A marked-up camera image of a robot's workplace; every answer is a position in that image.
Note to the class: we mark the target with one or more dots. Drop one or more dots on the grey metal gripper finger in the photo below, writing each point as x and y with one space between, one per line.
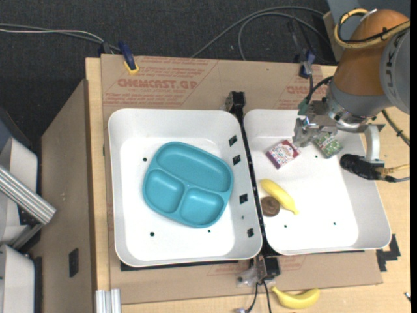
302 135
326 130

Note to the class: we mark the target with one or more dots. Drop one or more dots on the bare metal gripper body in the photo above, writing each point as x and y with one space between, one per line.
322 114

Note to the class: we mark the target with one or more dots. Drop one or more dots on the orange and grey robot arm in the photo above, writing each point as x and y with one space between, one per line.
361 70

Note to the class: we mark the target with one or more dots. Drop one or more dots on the green and white packet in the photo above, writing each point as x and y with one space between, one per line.
330 147

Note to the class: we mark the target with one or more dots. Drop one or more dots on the purple and white carton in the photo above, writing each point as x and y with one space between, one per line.
282 154

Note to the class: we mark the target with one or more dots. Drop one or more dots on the yellow banana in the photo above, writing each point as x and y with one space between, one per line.
280 195
298 300

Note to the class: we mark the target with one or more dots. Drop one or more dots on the white plastic tray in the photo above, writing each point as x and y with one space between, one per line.
325 204
137 246

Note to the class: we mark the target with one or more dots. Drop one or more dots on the brown round biscuit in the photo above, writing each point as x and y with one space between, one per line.
269 207

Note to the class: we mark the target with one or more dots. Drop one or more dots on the blue divided plate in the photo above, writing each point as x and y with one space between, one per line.
185 181

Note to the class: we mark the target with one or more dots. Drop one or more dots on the brown cardboard board red print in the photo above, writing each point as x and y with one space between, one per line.
169 83

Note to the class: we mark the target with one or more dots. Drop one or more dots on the black cylinder on white bracket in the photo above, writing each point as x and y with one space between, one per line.
358 166

